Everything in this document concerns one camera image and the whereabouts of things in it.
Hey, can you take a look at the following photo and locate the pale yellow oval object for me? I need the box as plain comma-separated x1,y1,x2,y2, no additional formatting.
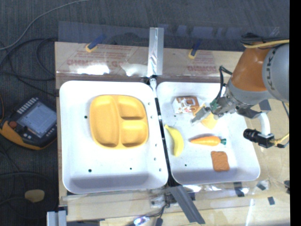
24,189,46,203

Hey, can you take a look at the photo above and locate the orange-brown biscuit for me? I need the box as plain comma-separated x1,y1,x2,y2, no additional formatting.
210,150,230,172

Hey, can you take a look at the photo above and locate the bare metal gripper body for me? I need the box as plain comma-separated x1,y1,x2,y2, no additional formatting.
211,95,238,118

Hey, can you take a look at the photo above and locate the black cylinder on white bracket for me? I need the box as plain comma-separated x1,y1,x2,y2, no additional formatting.
243,113,276,149

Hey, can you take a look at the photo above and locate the yellow block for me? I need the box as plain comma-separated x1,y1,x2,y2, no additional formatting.
199,104,219,130

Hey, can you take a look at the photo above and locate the yellow divided plate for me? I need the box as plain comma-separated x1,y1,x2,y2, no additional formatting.
89,94,150,150

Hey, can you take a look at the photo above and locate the white plastic tray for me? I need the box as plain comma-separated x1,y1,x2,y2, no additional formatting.
155,81,261,186
58,80,169,195

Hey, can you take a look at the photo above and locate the brown cardboard board, red print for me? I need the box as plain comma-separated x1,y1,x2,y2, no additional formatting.
54,41,261,222

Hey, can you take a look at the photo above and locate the orange carrot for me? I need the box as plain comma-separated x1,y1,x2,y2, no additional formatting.
190,135,227,147

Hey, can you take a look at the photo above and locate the yellow banana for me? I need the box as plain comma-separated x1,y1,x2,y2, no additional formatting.
163,124,185,157

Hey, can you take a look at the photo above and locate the white and brown carton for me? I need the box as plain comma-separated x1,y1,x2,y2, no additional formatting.
172,95,201,116

